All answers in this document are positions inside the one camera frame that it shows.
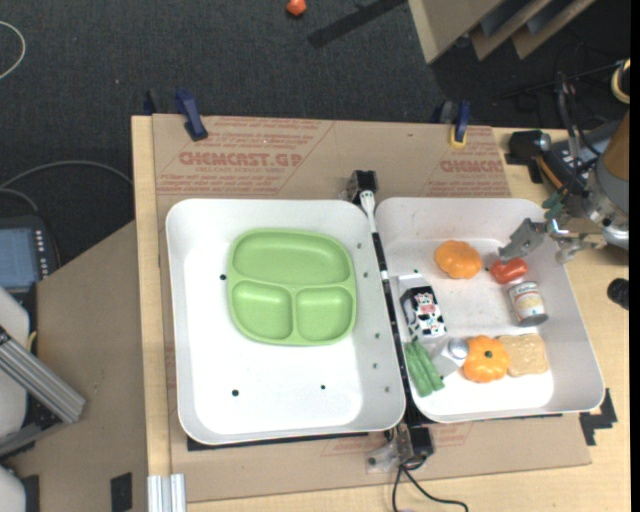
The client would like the white plastic tray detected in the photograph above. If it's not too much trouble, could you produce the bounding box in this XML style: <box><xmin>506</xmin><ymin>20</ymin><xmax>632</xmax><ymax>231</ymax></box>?
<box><xmin>164</xmin><ymin>198</ymin><xmax>407</xmax><ymax>446</ymax></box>
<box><xmin>373</xmin><ymin>196</ymin><xmax>606</xmax><ymax>425</ymax></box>

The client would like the green asparagus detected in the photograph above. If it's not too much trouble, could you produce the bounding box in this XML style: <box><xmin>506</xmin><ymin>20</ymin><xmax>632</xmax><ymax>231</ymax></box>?
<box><xmin>403</xmin><ymin>339</ymin><xmax>447</xmax><ymax>399</ymax></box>

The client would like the tan bread slice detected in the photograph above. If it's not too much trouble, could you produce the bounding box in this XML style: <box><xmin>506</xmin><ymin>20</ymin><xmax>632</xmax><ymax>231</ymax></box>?
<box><xmin>497</xmin><ymin>332</ymin><xmax>550</xmax><ymax>379</ymax></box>

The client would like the brown cardboard board red print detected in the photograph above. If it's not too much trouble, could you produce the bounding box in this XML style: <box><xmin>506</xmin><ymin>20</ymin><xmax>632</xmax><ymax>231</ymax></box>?
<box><xmin>151</xmin><ymin>113</ymin><xmax>594</xmax><ymax>504</ymax></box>

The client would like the black round object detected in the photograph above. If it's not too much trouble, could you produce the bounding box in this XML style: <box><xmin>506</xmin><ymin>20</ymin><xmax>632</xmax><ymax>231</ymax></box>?
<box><xmin>606</xmin><ymin>277</ymin><xmax>631</xmax><ymax>310</ymax></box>

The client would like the orange pumpkin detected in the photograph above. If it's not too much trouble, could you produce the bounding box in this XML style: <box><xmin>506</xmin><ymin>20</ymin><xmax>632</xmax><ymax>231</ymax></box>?
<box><xmin>433</xmin><ymin>239</ymin><xmax>484</xmax><ymax>280</ymax></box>
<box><xmin>461</xmin><ymin>334</ymin><xmax>512</xmax><ymax>385</ymax></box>

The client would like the thin black and white rod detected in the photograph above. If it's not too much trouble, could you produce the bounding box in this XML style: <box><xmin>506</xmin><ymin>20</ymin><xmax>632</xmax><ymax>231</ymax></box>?
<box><xmin>359</xmin><ymin>191</ymin><xmax>417</xmax><ymax>427</ymax></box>

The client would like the green divided plate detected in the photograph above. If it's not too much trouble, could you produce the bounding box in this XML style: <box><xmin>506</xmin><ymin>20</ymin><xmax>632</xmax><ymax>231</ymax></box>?
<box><xmin>227</xmin><ymin>227</ymin><xmax>359</xmax><ymax>348</ymax></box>

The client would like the red pepper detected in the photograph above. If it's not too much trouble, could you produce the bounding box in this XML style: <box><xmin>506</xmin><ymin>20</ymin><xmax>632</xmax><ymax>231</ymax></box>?
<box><xmin>488</xmin><ymin>256</ymin><xmax>530</xmax><ymax>286</ymax></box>

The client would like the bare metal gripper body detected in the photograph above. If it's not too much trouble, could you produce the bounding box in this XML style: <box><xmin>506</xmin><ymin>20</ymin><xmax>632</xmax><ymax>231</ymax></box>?
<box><xmin>545</xmin><ymin>197</ymin><xmax>631</xmax><ymax>249</ymax></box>

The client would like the small silver can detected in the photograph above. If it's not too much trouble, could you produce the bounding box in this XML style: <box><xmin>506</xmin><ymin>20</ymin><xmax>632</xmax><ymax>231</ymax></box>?
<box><xmin>429</xmin><ymin>337</ymin><xmax>472</xmax><ymax>377</ymax></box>

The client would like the small white soup can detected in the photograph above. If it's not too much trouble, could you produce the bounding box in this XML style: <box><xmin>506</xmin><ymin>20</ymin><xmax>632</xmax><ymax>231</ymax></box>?
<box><xmin>507</xmin><ymin>280</ymin><xmax>550</xmax><ymax>328</ymax></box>

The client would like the cow print milk carton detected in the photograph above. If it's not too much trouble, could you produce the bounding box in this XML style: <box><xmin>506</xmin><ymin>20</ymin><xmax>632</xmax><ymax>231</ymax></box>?
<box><xmin>398</xmin><ymin>285</ymin><xmax>448</xmax><ymax>344</ymax></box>

